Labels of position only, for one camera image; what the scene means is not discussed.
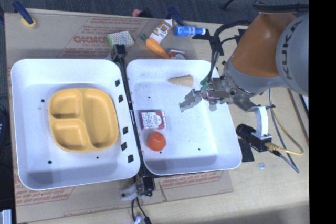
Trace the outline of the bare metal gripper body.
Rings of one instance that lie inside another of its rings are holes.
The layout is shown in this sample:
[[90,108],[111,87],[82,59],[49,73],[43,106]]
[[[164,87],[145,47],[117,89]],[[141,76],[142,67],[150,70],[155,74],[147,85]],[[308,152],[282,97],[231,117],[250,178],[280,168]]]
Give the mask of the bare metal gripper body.
[[231,79],[211,78],[203,83],[202,98],[209,103],[234,104],[245,112],[255,111],[258,107],[250,100],[255,94],[241,89]]

